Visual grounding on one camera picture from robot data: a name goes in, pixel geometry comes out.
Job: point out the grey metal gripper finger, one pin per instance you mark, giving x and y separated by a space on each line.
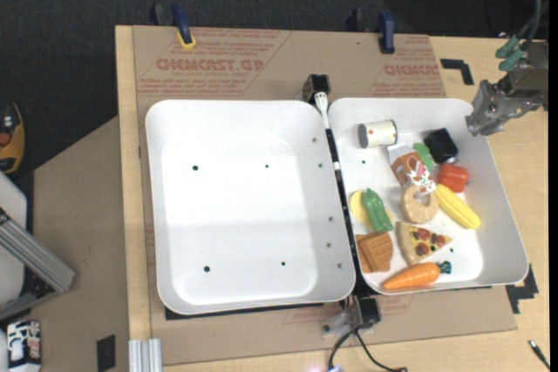
508 115
483 104

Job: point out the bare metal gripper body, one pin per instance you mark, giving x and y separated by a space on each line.
529 76

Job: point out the black cube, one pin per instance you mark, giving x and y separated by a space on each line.
440 145

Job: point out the green ridged toy vegetable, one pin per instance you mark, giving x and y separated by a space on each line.
423 154

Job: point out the orange bell pepper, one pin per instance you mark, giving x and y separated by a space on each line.
453 177

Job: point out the orange and white carton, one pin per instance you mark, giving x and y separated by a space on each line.
412 172

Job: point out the yellow corn cob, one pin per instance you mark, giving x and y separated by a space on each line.
457 207

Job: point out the white can with orange dots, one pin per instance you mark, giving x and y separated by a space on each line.
379 133

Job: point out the beige doughnut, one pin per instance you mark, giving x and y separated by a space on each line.
418 207

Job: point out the white plastic tray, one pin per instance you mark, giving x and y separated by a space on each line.
240 209
488 239

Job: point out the pizza slice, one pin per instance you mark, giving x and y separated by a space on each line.
416 241

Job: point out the thin black and white rod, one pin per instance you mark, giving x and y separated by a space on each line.
335 154

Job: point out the brown waffle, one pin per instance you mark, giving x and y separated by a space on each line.
376 252

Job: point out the orange carrot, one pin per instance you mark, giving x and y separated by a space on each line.
414 275

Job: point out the brown cardboard board, red print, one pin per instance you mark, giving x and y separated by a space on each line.
270 56

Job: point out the black and white carton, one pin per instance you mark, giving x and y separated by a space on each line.
24 344

